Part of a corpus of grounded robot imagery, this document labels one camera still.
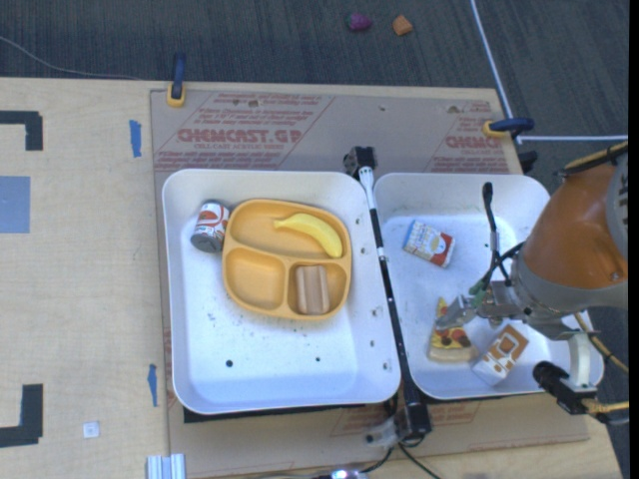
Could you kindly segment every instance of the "toy pizza slice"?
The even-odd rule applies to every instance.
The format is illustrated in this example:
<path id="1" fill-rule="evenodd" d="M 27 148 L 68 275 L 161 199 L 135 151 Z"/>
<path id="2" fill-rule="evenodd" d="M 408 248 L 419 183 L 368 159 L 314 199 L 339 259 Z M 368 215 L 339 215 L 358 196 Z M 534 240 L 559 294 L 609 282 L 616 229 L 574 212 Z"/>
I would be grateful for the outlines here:
<path id="1" fill-rule="evenodd" d="M 443 298 L 437 303 L 439 318 L 446 314 L 448 304 Z M 462 326 L 454 326 L 446 330 L 438 330 L 434 325 L 428 346 L 428 358 L 442 362 L 464 362 L 477 356 L 475 345 L 470 342 L 466 330 Z"/>

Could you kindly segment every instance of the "dark fabric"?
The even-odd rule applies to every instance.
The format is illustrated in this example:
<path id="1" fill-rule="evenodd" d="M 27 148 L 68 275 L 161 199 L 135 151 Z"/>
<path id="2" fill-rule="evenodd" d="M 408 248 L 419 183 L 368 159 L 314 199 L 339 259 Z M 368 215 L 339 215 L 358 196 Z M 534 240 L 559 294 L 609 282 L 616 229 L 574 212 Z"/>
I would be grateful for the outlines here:
<path id="1" fill-rule="evenodd" d="M 628 133 L 630 0 L 475 0 L 506 101 L 534 119 L 528 135 Z M 56 67 L 187 81 L 496 88 L 469 0 L 0 0 L 0 35 Z M 352 32 L 352 12 L 373 24 Z M 397 37 L 403 14 L 414 31 Z M 36 62 L 0 39 L 0 76 L 86 78 Z M 529 175 L 552 173 L 607 142 L 525 142 Z M 593 313 L 601 339 L 627 360 L 627 314 Z M 601 398 L 628 398 L 607 368 Z M 625 477 L 629 425 L 610 428 Z"/>

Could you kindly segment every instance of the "white square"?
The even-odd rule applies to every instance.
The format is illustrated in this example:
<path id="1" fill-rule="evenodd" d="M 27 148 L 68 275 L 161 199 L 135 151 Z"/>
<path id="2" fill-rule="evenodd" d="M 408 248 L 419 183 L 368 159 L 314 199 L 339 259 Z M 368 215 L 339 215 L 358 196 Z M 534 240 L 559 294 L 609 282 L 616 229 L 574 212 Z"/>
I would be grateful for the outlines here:
<path id="1" fill-rule="evenodd" d="M 82 432 L 85 438 L 98 438 L 100 436 L 100 422 L 97 420 L 85 422 L 82 425 Z"/>

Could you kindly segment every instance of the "yellow plate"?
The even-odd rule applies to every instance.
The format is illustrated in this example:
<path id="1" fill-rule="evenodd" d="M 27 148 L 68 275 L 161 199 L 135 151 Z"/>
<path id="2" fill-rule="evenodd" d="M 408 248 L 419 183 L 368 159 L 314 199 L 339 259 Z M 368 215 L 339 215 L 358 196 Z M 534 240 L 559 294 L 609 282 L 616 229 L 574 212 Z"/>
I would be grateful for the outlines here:
<path id="1" fill-rule="evenodd" d="M 308 235 L 275 229 L 275 220 L 295 213 L 308 213 L 330 224 L 341 239 L 342 256 L 329 257 Z M 346 302 L 351 261 L 348 230 L 327 211 L 285 201 L 252 199 L 231 212 L 222 249 L 222 272 L 227 293 L 243 308 L 296 319 L 324 319 L 335 315 Z M 328 311 L 304 314 L 298 308 L 296 268 L 315 264 L 326 270 Z"/>

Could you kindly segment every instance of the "banana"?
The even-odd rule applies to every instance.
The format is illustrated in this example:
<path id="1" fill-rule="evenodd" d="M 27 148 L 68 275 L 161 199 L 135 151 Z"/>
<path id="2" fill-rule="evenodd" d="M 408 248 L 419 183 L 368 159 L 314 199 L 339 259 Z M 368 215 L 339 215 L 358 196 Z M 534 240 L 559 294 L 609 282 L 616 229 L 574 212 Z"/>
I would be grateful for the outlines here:
<path id="1" fill-rule="evenodd" d="M 342 254 L 341 239 L 330 224 L 308 213 L 296 213 L 283 220 L 275 220 L 276 229 L 285 228 L 299 231 L 315 238 L 324 251 L 333 258 Z"/>

